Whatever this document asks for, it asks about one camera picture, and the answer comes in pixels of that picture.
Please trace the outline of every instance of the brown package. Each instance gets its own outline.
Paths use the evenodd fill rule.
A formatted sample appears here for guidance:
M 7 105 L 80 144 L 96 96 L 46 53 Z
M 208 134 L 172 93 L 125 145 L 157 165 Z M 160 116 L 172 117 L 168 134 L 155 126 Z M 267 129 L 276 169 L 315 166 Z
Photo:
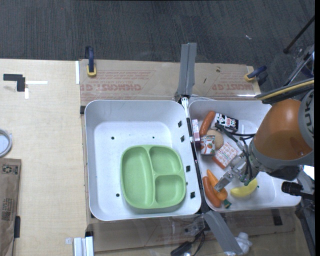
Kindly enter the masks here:
M 21 160 L 0 158 L 0 256 L 12 256 Z

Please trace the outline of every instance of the yellow clamp pad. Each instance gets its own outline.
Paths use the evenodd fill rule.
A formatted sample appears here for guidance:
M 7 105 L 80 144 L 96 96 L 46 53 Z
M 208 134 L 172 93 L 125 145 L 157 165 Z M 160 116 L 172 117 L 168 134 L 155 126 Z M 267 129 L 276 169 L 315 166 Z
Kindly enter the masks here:
M 253 80 L 256 79 L 255 76 L 252 77 L 252 78 L 249 78 L 249 77 L 248 77 L 249 74 L 250 74 L 250 73 L 247 73 L 247 74 L 244 75 L 244 80 L 246 80 L 248 83 L 250 83 L 250 82 L 252 82 Z
M 93 72 L 89 71 L 89 65 L 86 66 L 86 73 L 88 74 L 88 77 L 95 77 L 97 75 L 97 69 L 96 65 L 93 66 Z

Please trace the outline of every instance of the green plate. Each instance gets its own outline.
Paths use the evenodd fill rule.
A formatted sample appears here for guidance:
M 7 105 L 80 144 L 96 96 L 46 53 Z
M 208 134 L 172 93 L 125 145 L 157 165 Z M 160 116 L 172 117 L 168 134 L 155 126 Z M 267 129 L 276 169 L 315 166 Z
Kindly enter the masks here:
M 120 179 L 125 200 L 139 209 L 175 206 L 186 195 L 181 158 L 168 146 L 127 148 L 121 157 Z

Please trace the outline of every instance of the can with red label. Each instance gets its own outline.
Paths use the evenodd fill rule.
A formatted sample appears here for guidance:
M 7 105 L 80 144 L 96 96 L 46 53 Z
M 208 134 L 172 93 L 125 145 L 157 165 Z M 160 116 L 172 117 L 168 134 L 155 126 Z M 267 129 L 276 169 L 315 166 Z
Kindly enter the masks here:
M 200 138 L 200 154 L 214 156 L 216 154 L 215 135 L 205 135 Z

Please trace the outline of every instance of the toy banana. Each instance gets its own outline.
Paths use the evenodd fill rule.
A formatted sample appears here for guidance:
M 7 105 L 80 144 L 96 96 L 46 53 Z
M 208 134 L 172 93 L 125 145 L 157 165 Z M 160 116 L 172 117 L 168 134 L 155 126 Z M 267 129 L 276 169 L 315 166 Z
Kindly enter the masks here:
M 257 179 L 254 178 L 248 184 L 248 186 L 237 186 L 237 187 L 234 187 L 234 188 L 232 188 L 230 190 L 230 193 L 234 197 L 243 198 L 243 197 L 246 197 L 246 196 L 250 195 L 253 191 L 255 191 L 257 186 L 258 186 Z

